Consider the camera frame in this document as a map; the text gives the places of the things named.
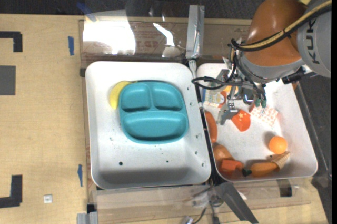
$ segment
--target black tape marking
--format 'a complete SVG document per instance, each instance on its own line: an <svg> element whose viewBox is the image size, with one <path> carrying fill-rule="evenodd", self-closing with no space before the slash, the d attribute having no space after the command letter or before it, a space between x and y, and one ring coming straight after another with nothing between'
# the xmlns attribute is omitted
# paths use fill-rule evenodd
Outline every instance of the black tape marking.
<svg viewBox="0 0 337 224"><path fill-rule="evenodd" d="M0 66L0 95L15 95L16 66Z"/></svg>
<svg viewBox="0 0 337 224"><path fill-rule="evenodd" d="M22 48L22 34L17 31L0 31L0 38L12 38L13 39L13 52L21 53Z"/></svg>
<svg viewBox="0 0 337 224"><path fill-rule="evenodd" d="M12 176L11 195L6 198L0 198L0 208L9 208L20 206L22 202L22 174Z"/></svg>

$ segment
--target blue tape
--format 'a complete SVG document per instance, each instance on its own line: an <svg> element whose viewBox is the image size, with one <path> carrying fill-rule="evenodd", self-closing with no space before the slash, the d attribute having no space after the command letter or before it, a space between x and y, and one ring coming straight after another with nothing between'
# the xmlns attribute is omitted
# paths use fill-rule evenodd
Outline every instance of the blue tape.
<svg viewBox="0 0 337 224"><path fill-rule="evenodd" d="M70 55L75 55L75 53L74 53L74 50L75 50L74 38L72 36L68 36L68 47L69 47Z"/></svg>
<svg viewBox="0 0 337 224"><path fill-rule="evenodd" d="M78 177L80 179L80 184L81 184L81 187L82 187L83 186L83 171L82 171L82 165L81 164L78 164L77 174L78 174Z"/></svg>
<svg viewBox="0 0 337 224"><path fill-rule="evenodd" d="M76 7L79 8L87 17L92 21L96 22L96 17L92 14L90 8L88 8L84 3L77 2Z"/></svg>

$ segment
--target teal divided plate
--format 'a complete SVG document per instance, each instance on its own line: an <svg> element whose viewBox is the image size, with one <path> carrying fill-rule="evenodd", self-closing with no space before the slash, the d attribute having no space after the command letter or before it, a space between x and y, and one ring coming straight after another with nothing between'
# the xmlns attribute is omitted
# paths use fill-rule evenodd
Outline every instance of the teal divided plate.
<svg viewBox="0 0 337 224"><path fill-rule="evenodd" d="M118 100L124 134L139 143L174 142L186 134L189 121L180 91L165 82L127 85Z"/></svg>

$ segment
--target white sink basin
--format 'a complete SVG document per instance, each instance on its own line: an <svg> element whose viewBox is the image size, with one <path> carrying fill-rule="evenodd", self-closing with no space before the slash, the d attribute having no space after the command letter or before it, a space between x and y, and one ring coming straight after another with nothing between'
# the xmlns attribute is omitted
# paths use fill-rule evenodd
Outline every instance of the white sink basin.
<svg viewBox="0 0 337 224"><path fill-rule="evenodd" d="M91 173L102 189L200 184L211 165L192 73L179 63L95 62L86 70ZM123 133L109 94L120 81L162 81L181 92L189 119L186 135L160 144L137 143Z"/></svg>

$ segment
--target toy food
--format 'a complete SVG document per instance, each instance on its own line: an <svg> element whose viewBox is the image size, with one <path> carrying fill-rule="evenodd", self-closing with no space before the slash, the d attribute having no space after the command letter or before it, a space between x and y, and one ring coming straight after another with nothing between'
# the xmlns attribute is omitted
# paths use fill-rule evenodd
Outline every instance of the toy food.
<svg viewBox="0 0 337 224"><path fill-rule="evenodd" d="M269 141L269 150L275 154L283 154L288 147L288 143L285 138L281 136L274 136Z"/></svg>
<svg viewBox="0 0 337 224"><path fill-rule="evenodd" d="M221 162L221 166L219 168L220 172L227 173L231 175L236 169L242 170L244 167L243 163L237 160L224 159Z"/></svg>
<svg viewBox="0 0 337 224"><path fill-rule="evenodd" d="M239 112L232 117L232 122L240 131L246 131L249 129L251 125L250 115L243 110L239 110Z"/></svg>
<svg viewBox="0 0 337 224"><path fill-rule="evenodd" d="M221 108L226 103L227 93L225 91L205 90L204 99L204 105Z"/></svg>
<svg viewBox="0 0 337 224"><path fill-rule="evenodd" d="M207 126L209 129L209 134L210 134L210 138L211 138L211 142L214 143L217 140L217 125L216 125L216 121L213 117L213 115L206 111L205 112L205 117L206 117L206 122L207 122Z"/></svg>
<svg viewBox="0 0 337 224"><path fill-rule="evenodd" d="M251 166L252 176L262 177L271 173L272 171L281 170L284 167L289 156L289 152L285 152L282 155L278 156L276 159L272 160L272 162L261 162L253 164Z"/></svg>
<svg viewBox="0 0 337 224"><path fill-rule="evenodd" d="M113 109L117 109L117 107L118 107L118 100L120 98L120 93L121 93L122 89L130 83L132 83L132 82L122 81L122 82L117 83L112 88L112 90L110 92L109 103L110 103L110 106Z"/></svg>
<svg viewBox="0 0 337 224"><path fill-rule="evenodd" d="M213 154L217 165L220 165L224 159L234 160L227 148L221 144L214 146Z"/></svg>
<svg viewBox="0 0 337 224"><path fill-rule="evenodd" d="M269 107L263 108L261 106L256 107L255 105L250 111L250 114L256 118L258 118L260 121L268 124L269 126L274 126L274 123L276 121L278 111Z"/></svg>

